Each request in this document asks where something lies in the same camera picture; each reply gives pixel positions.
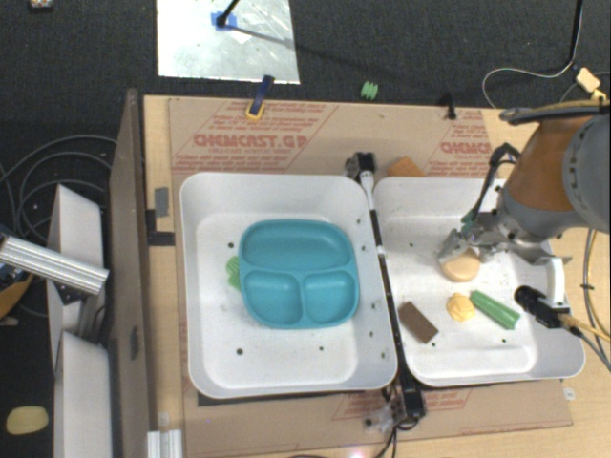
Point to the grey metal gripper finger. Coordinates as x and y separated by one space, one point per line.
488 254
451 246

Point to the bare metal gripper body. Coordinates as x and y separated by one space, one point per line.
491 234

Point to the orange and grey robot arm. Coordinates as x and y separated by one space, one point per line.
544 174

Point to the beige round biscuit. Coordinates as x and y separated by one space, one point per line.
462 269

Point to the green toy celery stick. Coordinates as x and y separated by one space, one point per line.
496 310

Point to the yellow toy food lump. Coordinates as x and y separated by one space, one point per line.
460 308

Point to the thin black and white rod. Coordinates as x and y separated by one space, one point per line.
382 251

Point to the brown rectangular toy bar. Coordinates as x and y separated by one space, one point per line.
417 322

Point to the orange toy bread slice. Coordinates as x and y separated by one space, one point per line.
405 167

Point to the white plastic tray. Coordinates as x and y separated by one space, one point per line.
286 360
477 356

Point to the blue divided plate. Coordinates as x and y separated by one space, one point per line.
296 260

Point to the small green ribbed toy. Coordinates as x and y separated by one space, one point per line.
370 90

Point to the brown cardboard board red print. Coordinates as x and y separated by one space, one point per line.
286 136

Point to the green toy vegetable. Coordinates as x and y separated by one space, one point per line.
233 272

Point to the pale yellow oval toy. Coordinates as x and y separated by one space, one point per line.
27 420

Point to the black cylinder on white bracket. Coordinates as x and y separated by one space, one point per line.
534 303

